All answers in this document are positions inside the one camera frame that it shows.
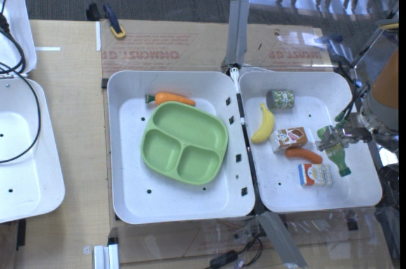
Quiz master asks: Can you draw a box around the orange carrot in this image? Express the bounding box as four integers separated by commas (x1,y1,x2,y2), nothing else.
145,91,197,107

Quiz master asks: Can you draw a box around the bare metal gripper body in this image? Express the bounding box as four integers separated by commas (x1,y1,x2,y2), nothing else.
338,117,400,153

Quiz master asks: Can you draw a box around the green can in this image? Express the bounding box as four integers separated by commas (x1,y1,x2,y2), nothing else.
266,89,296,110

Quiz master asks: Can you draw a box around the green bottle yellow label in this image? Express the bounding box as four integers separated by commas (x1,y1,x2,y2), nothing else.
317,126,352,178

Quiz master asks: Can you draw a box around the white plastic tray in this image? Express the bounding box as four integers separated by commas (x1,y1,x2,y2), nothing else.
107,70,256,225
238,70,383,214
0,77,66,225
0,0,37,79

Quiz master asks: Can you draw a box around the brown cardboard board red print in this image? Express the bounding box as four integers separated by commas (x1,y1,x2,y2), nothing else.
99,18,383,265

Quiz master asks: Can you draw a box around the brown and white carton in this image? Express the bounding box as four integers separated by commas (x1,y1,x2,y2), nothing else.
269,126,308,153

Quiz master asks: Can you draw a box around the black block with thin wires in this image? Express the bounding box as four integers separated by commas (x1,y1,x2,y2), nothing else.
209,249,239,269

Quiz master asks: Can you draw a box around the yellow banana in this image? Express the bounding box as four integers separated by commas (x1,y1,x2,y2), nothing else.
251,102,275,145

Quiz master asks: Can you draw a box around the orange sausage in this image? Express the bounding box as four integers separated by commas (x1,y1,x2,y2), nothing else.
284,147,324,165

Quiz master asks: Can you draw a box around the orange and white carton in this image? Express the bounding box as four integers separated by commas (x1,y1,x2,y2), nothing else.
298,163,333,187

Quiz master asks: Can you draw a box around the green divided plate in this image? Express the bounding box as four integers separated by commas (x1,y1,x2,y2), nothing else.
140,100,230,186

